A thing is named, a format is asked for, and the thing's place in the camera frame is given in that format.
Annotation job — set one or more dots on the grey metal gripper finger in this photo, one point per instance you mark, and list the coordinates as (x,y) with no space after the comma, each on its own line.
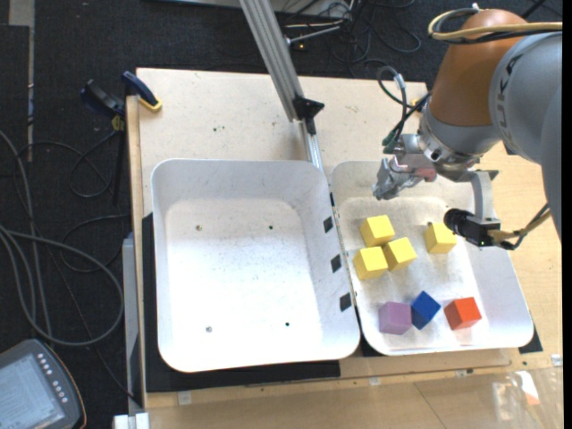
(401,183)
(383,181)

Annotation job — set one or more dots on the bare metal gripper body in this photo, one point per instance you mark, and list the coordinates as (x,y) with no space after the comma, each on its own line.
(418,157)

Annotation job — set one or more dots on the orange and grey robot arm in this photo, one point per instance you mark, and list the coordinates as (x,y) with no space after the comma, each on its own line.
(514,87)

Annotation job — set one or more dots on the yellow cube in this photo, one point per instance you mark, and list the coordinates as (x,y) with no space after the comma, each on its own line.
(401,253)
(377,229)
(370,263)
(439,238)

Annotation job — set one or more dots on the white plastic tray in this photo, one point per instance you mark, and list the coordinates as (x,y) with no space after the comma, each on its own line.
(447,280)
(241,266)

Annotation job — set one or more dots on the blue cube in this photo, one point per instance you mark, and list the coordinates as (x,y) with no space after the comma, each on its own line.
(424,308)

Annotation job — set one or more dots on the purple cube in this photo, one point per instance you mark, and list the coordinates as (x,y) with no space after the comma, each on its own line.
(394,317)

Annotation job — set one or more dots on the red cube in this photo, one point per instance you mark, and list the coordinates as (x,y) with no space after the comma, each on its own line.
(462,313)

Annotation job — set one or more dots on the pale wood board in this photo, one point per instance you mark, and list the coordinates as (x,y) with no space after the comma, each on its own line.
(232,114)

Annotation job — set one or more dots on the black cylinder on white bracket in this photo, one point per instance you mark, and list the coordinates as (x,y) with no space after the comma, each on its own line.
(467,224)

